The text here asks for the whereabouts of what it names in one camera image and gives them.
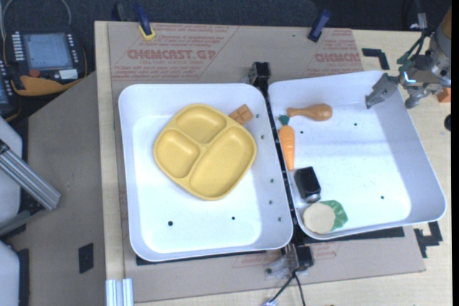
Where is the orange carrot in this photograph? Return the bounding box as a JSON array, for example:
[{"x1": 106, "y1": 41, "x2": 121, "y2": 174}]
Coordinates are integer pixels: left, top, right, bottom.
[{"x1": 278, "y1": 114, "x2": 296, "y2": 172}]

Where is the brown biscuit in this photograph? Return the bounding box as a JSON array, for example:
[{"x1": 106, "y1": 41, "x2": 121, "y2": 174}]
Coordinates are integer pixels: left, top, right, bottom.
[{"x1": 227, "y1": 103, "x2": 255, "y2": 127}]

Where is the black block with thin wires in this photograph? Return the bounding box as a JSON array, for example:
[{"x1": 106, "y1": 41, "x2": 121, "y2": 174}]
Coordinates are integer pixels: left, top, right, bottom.
[
  {"x1": 246, "y1": 61, "x2": 272, "y2": 87},
  {"x1": 264, "y1": 244, "x2": 316, "y2": 279}
]

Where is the thin black rod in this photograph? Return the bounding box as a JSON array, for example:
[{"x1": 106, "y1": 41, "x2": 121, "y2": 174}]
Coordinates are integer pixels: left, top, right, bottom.
[{"x1": 261, "y1": 81, "x2": 301, "y2": 249}]

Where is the brown cardboard board red print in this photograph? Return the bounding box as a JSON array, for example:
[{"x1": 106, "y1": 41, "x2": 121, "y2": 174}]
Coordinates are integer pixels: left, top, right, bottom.
[{"x1": 107, "y1": 21, "x2": 428, "y2": 304}]

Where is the yellow divided plate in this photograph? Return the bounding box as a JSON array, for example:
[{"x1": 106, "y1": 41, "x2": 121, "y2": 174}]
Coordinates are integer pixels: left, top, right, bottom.
[{"x1": 152, "y1": 102, "x2": 258, "y2": 202}]

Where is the tan bun with green lettuce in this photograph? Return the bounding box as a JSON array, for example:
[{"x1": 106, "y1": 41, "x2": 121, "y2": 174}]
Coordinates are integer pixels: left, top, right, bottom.
[{"x1": 302, "y1": 199, "x2": 349, "y2": 236}]

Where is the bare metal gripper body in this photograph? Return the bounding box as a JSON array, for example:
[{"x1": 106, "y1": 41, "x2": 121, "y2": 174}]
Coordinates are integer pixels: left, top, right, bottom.
[{"x1": 404, "y1": 54, "x2": 453, "y2": 87}]

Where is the brown chicken drumstick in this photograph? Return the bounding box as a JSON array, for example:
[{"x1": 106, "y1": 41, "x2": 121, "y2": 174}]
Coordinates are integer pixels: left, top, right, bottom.
[{"x1": 285, "y1": 102, "x2": 333, "y2": 123}]

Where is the orange cube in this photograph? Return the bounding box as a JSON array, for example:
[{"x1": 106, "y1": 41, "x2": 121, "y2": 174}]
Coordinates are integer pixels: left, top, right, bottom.
[{"x1": 437, "y1": 86, "x2": 453, "y2": 104}]

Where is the white plastic tray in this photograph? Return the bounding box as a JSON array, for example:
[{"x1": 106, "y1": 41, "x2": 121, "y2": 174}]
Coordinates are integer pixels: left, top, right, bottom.
[
  {"x1": 266, "y1": 70, "x2": 448, "y2": 241},
  {"x1": 118, "y1": 82, "x2": 295, "y2": 263}
]

